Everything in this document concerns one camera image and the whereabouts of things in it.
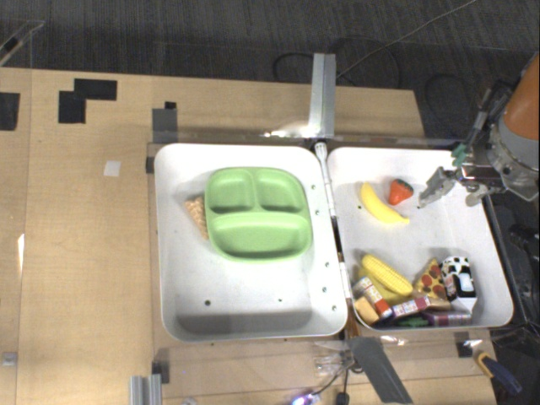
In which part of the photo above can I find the red and white packet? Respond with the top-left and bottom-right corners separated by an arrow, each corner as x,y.
391,294 -> 432,321

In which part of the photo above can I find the black and white milk carton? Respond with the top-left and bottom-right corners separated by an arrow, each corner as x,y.
439,255 -> 478,304

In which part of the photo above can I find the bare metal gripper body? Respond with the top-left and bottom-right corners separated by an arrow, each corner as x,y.
456,162 -> 508,195

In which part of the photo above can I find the green toy vegetable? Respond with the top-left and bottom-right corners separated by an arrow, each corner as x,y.
393,315 -> 429,329

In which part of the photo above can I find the tan waffle biscuit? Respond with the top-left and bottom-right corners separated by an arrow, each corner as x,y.
183,196 -> 211,241

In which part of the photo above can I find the yellow toy fruit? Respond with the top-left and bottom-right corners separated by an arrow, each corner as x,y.
357,267 -> 404,306

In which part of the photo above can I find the dark purple packet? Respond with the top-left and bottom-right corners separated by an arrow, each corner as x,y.
423,310 -> 473,328

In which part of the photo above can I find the white plastic tray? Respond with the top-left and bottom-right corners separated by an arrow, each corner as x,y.
326,146 -> 516,332
153,142 -> 349,344

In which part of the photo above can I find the yellow cheese block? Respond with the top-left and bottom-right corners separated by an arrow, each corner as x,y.
353,296 -> 381,326

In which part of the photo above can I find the pizza slice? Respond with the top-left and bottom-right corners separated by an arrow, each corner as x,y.
412,257 -> 449,301

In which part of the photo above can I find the yellow corn cob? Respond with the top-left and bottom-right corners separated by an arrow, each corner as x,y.
360,253 -> 414,298

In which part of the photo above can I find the pale wood board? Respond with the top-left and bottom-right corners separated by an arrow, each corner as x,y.
0,66 -> 507,405

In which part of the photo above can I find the red strawberry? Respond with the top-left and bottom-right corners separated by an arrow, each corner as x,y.
387,177 -> 415,207

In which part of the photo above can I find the yellow banana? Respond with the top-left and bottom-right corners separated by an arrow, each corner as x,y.
359,181 -> 412,227

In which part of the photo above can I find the green divided plate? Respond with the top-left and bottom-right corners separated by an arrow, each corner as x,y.
203,166 -> 314,265

